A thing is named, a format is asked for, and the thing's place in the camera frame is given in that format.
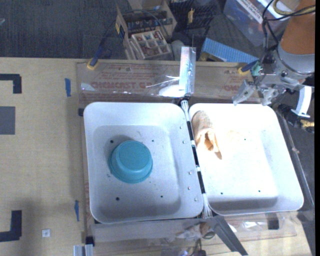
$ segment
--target white tray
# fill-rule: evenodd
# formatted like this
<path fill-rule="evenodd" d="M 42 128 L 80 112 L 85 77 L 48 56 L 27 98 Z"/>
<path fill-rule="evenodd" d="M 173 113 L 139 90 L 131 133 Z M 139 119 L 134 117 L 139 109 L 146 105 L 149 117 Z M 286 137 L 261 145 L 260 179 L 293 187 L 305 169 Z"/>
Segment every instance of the white tray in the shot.
<path fill-rule="evenodd" d="M 101 223 L 193 218 L 203 199 L 184 112 L 170 103 L 94 102 L 84 110 L 92 216 Z M 150 176 L 129 184 L 108 167 L 111 151 L 136 140 L 153 159 Z"/>
<path fill-rule="evenodd" d="M 198 103 L 213 123 L 222 159 L 197 149 L 211 209 L 241 215 L 296 211 L 303 193 L 276 113 L 260 104 Z"/>

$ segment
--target blue bowl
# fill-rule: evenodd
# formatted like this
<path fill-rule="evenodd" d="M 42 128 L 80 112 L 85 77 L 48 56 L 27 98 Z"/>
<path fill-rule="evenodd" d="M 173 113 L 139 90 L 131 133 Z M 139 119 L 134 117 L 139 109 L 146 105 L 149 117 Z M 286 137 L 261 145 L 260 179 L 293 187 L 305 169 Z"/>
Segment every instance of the blue bowl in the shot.
<path fill-rule="evenodd" d="M 109 157 L 111 173 L 126 183 L 143 182 L 149 177 L 153 159 L 149 149 L 141 142 L 127 140 L 119 144 Z"/>

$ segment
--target table surface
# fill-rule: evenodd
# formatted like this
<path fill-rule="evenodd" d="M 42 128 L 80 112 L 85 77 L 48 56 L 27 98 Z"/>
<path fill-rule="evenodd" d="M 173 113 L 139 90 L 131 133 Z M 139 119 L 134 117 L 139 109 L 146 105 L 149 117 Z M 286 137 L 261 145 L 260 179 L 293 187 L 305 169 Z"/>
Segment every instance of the table surface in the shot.
<path fill-rule="evenodd" d="M 71 255 L 74 245 L 83 244 L 86 206 L 77 93 L 77 63 L 83 62 L 0 58 L 1 74 L 22 77 L 21 94 L 13 94 L 12 81 L 0 81 L 0 106 L 15 107 L 15 134 L 0 135 L 0 231 L 10 229 L 11 211 L 22 210 L 22 237 L 1 242 L 1 255 Z M 66 78 L 71 81 L 71 97 L 66 94 Z M 242 244 L 250 255 L 311 255 L 301 223 L 294 226 L 296 236 Z M 42 237 L 43 229 L 50 229 L 51 236 Z M 225 252 L 225 245 L 205 250 L 213 255 Z M 106 254 L 97 249 L 97 255 Z"/>

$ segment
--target black floor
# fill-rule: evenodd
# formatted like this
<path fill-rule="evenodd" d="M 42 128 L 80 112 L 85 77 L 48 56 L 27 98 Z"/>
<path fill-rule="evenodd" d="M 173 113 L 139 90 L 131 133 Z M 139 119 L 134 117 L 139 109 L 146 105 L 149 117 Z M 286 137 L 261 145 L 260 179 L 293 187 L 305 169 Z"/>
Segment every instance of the black floor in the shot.
<path fill-rule="evenodd" d="M 247 54 L 260 57 L 262 46 L 255 47 L 223 14 L 225 0 L 216 0 L 217 9 L 207 37 Z M 0 57 L 90 59 L 102 35 L 109 29 L 106 48 L 110 59 L 126 59 L 122 43 L 114 29 L 116 5 L 122 12 L 131 9 L 127 0 L 0 0 Z M 203 29 L 189 31 L 201 38 Z M 190 45 L 190 37 L 175 33 Z M 297 95 L 288 102 L 295 104 Z M 315 200 L 315 135 L 290 127 L 307 184 Z M 301 217 L 315 255 L 315 220 Z"/>

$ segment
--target gray square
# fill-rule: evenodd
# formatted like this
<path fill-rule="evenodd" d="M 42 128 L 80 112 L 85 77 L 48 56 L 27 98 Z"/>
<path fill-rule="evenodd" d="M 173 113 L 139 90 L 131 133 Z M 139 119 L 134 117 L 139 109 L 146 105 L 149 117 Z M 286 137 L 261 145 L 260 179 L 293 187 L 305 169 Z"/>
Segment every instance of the gray square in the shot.
<path fill-rule="evenodd" d="M 16 134 L 16 107 L 0 106 L 0 135 Z"/>

